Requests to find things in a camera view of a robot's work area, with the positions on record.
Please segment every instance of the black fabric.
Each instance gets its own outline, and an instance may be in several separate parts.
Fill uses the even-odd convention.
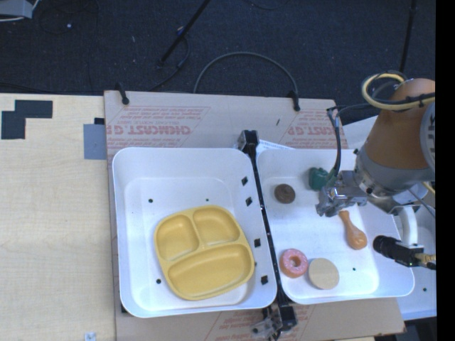
[[[126,91],[193,92],[198,83],[201,94],[297,88],[300,98],[352,105],[365,102],[362,81],[385,70],[435,80],[436,0],[415,0],[415,10],[413,0],[210,0],[159,68],[204,1],[41,0],[32,19],[0,22],[0,92],[101,95],[120,81]]]

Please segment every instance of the yellow plate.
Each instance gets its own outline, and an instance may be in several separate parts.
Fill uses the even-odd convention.
[[[194,207],[162,219],[154,242],[169,286],[191,301],[228,292],[246,283],[255,269],[242,228],[220,206]]]

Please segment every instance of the white tray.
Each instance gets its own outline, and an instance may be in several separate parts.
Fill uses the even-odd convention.
[[[264,308],[273,302],[277,283],[255,176],[244,153],[232,148],[125,148],[114,157],[112,174],[120,298],[129,313],[151,318]],[[166,284],[154,230],[163,218],[204,205],[224,207],[235,216],[250,244],[255,272],[227,293],[189,301]]]
[[[274,149],[258,155],[257,167],[277,258],[285,249],[296,248],[309,261],[320,257],[331,260],[340,274],[335,288],[321,290],[311,284],[308,272],[289,278],[280,271],[284,292],[300,304],[406,296],[414,288],[412,270],[373,249],[378,235],[400,239],[392,215],[370,203],[348,207],[353,224],[368,238],[365,248],[354,250],[348,246],[339,216],[317,214],[318,192],[309,187],[308,172],[312,167],[330,171],[335,159],[333,149]],[[353,151],[342,150],[341,170],[353,170],[354,164]],[[274,196],[275,187],[282,183],[296,192],[290,204],[280,203]]]

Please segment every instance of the wooden surface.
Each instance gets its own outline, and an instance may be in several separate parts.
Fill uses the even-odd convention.
[[[115,340],[107,164],[83,146],[103,98],[0,94],[0,111],[16,99],[53,118],[0,140],[0,340]]]

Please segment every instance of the toy donut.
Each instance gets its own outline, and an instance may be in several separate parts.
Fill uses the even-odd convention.
[[[287,249],[279,258],[279,268],[290,278],[297,278],[308,270],[308,259],[297,249]]]

